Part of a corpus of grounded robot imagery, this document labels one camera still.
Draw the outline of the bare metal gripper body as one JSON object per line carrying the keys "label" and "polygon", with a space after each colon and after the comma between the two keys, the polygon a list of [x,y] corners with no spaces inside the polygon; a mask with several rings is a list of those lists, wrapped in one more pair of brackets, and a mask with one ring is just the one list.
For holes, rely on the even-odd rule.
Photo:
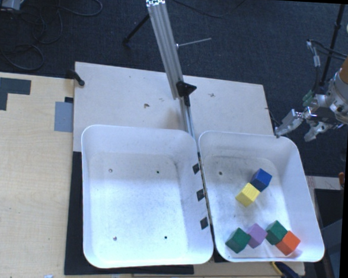
{"label": "bare metal gripper body", "polygon": [[332,129],[348,125],[348,88],[314,85],[304,101],[304,119],[316,126],[324,123]]}

